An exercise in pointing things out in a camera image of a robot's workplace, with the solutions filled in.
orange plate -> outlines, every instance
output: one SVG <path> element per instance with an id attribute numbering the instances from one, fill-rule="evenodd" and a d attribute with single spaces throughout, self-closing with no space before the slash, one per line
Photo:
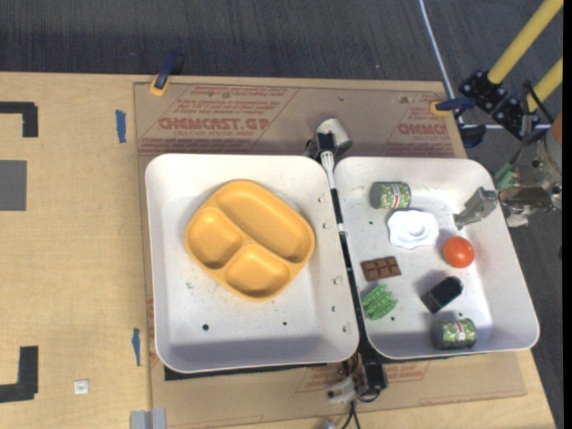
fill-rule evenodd
<path id="1" fill-rule="evenodd" d="M 231 181 L 193 215 L 190 256 L 225 288 L 247 300 L 276 297 L 314 251 L 307 221 L 253 181 Z"/>

green can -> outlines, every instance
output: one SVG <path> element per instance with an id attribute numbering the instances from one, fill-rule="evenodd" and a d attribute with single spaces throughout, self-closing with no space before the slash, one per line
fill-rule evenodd
<path id="1" fill-rule="evenodd" d="M 398 210 L 411 203 L 411 189 L 404 182 L 375 182 L 369 191 L 373 208 Z"/>
<path id="2" fill-rule="evenodd" d="M 476 343 L 476 328 L 468 318 L 440 321 L 433 325 L 431 336 L 437 349 L 471 348 Z"/>

yellow pole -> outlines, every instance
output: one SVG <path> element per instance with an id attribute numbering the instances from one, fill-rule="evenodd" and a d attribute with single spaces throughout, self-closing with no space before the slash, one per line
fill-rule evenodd
<path id="1" fill-rule="evenodd" d="M 489 70 L 487 78 L 492 84 L 502 83 L 563 4 L 564 0 L 543 1 L 497 63 Z"/>
<path id="2" fill-rule="evenodd" d="M 549 96 L 555 88 L 559 86 L 562 82 L 562 74 L 564 71 L 564 57 L 561 57 L 551 69 L 548 70 L 548 73 L 544 75 L 536 86 L 534 86 L 534 93 L 538 97 L 538 99 L 543 102 L 546 100 L 546 97 Z M 528 111 L 530 113 L 534 113 L 538 105 L 533 99 L 531 94 L 526 96 L 526 102 L 528 103 Z"/>

dark floor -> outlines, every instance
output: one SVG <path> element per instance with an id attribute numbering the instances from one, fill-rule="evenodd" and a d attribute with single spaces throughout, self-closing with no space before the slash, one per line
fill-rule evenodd
<path id="1" fill-rule="evenodd" d="M 424 0 L 453 88 L 490 68 L 543 0 Z M 155 73 L 171 49 L 183 74 L 443 80 L 418 0 L 0 0 L 0 70 Z M 518 93 L 563 53 L 560 12 L 505 79 Z M 545 102 L 557 114 L 562 88 Z M 467 123 L 491 123 L 471 111 Z M 518 142 L 489 130 L 468 151 L 491 171 Z M 564 426 L 561 212 L 512 239 L 541 323 L 533 353 Z"/>

tomato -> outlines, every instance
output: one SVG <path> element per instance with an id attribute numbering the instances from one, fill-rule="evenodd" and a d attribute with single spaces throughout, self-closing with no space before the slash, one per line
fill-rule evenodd
<path id="1" fill-rule="evenodd" d="M 443 255 L 455 268 L 464 268 L 475 260 L 473 245 L 463 237 L 451 237 L 443 245 Z"/>

